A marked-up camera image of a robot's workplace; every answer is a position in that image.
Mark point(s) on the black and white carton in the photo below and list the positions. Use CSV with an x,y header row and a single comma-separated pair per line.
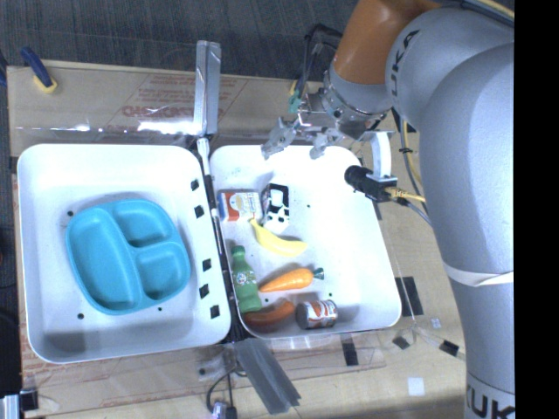
x,y
277,216

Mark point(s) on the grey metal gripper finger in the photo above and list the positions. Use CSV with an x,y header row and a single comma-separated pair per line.
x,y
322,143
279,138

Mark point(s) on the yellow banana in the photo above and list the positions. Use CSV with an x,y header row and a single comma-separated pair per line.
x,y
279,245

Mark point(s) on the blue divided plate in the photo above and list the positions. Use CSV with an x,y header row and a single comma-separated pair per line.
x,y
105,256

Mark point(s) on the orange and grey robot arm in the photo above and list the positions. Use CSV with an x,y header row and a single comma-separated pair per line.
x,y
463,103

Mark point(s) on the black cylinder on white bracket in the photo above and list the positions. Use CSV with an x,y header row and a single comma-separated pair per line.
x,y
369,181

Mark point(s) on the brown cardboard board red print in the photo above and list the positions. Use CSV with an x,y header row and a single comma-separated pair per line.
x,y
131,90

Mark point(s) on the orange and white carton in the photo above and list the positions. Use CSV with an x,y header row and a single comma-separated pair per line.
x,y
236,205

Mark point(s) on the orange carrot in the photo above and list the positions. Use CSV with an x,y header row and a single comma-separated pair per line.
x,y
288,280

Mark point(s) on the white plastic tray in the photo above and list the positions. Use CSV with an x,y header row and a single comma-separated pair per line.
x,y
345,242
48,177

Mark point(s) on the orange and white can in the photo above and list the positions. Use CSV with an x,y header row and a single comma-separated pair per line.
x,y
316,314

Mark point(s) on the red-brown sausage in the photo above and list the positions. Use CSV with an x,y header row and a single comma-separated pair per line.
x,y
271,314

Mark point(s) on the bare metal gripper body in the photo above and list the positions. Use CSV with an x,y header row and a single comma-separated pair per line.
x,y
325,118

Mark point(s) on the green bottle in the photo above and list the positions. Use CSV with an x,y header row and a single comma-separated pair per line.
x,y
244,282

